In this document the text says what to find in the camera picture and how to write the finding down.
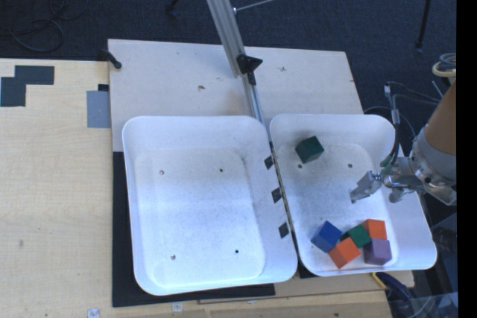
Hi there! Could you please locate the dark green cube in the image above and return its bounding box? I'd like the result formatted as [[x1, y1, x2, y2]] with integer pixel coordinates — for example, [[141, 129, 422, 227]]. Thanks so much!
[[294, 135, 326, 165]]

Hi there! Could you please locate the pale flat board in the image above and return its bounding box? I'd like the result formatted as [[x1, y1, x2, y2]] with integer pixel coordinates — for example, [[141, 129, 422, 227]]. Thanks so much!
[[107, 39, 416, 301]]

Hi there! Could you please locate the purple cube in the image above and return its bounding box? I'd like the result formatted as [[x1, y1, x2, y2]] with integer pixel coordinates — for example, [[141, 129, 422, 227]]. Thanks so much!
[[362, 237, 394, 267]]

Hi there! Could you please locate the white plastic tray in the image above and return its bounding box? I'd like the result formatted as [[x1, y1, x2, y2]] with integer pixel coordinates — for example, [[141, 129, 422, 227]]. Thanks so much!
[[121, 115, 299, 297], [268, 112, 438, 278]]

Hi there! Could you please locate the blue cube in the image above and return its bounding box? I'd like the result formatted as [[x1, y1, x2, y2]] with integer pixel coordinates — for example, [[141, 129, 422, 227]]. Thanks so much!
[[310, 220, 344, 254]]

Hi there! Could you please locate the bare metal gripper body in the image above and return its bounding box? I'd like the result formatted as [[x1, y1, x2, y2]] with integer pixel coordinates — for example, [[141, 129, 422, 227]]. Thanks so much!
[[382, 156, 458, 206]]

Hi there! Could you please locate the orange cube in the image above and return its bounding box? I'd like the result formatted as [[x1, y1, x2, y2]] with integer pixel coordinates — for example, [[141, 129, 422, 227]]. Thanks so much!
[[327, 236, 362, 270], [361, 218, 388, 241]]

